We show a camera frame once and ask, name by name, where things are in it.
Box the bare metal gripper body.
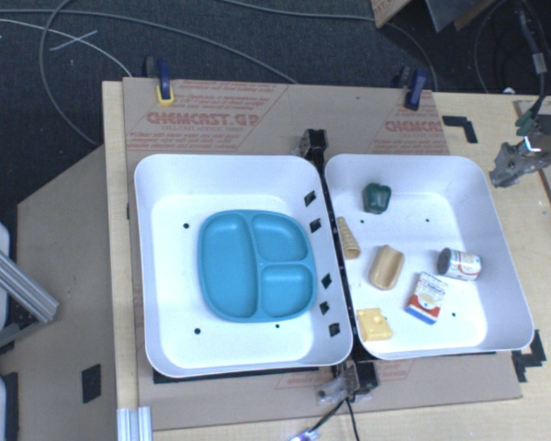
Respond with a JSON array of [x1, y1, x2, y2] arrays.
[[524, 113, 551, 168]]

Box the white plastic tray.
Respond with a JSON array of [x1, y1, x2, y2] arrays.
[[323, 153, 535, 362], [132, 153, 354, 380]]

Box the white and red can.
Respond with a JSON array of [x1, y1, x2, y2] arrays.
[[436, 247, 483, 283]]

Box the green toy bell pepper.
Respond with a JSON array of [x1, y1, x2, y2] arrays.
[[361, 182, 393, 215]]

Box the white red blue carton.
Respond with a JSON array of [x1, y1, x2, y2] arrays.
[[403, 271, 450, 326]]

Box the tan toy hot dog bun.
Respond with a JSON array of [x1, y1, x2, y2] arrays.
[[366, 243, 406, 292]]

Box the tan toy ice cream cone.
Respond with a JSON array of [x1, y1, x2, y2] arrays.
[[335, 216, 363, 262]]

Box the thin black and white rod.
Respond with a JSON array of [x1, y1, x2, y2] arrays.
[[315, 152, 357, 368]]

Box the yellow toy cheese block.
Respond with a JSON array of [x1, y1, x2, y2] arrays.
[[355, 307, 394, 344]]

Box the brown cardboard board red print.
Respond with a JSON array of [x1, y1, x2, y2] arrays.
[[121, 76, 524, 432]]

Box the blue divided plate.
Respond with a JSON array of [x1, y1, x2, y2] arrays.
[[197, 209, 316, 324]]

